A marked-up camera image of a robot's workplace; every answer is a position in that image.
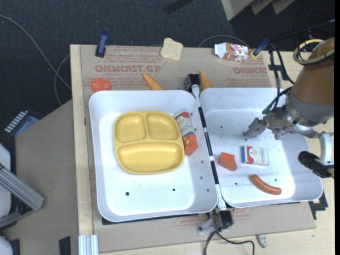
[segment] yellow sponge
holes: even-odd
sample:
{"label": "yellow sponge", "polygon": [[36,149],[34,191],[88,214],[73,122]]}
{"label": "yellow sponge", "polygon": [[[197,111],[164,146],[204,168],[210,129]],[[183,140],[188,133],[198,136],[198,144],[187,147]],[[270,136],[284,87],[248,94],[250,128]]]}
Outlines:
{"label": "yellow sponge", "polygon": [[179,61],[181,58],[183,45],[180,42],[174,41],[171,38],[165,38],[163,47],[160,50],[162,58],[168,58],[173,61]]}

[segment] yellow bowl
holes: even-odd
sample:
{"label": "yellow bowl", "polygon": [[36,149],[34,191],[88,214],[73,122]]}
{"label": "yellow bowl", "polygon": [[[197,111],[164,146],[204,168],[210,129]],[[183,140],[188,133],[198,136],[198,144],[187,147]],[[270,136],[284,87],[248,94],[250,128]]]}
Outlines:
{"label": "yellow bowl", "polygon": [[114,147],[119,165],[132,174],[159,174],[184,161],[180,128],[171,115],[154,110],[129,112],[114,123]]}

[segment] red disc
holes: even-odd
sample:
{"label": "red disc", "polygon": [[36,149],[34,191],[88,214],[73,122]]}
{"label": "red disc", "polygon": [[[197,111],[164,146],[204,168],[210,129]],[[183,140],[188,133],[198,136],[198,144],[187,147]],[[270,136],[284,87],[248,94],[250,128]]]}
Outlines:
{"label": "red disc", "polygon": [[106,78],[95,78],[92,80],[91,89],[94,92],[97,91],[110,91],[111,83]]}

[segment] toy sausage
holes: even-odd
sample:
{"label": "toy sausage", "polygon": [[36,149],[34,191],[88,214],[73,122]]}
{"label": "toy sausage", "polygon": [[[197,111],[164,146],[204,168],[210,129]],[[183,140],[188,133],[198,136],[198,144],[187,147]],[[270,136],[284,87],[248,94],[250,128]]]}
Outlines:
{"label": "toy sausage", "polygon": [[267,183],[265,183],[258,175],[254,174],[250,176],[250,180],[251,182],[257,187],[259,188],[261,191],[266,192],[266,193],[270,193],[270,194],[275,194],[275,195],[279,195],[282,193],[281,188],[279,187],[274,187],[271,186]]}

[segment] toy carrot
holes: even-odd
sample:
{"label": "toy carrot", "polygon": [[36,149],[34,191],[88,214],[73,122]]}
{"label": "toy carrot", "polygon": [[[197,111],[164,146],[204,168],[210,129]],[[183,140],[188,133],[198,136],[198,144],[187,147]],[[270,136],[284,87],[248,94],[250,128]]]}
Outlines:
{"label": "toy carrot", "polygon": [[210,81],[203,71],[200,72],[200,77],[201,77],[201,91],[211,88]]}
{"label": "toy carrot", "polygon": [[143,77],[151,90],[164,90],[164,88],[152,77],[148,76],[147,74],[143,74]]}

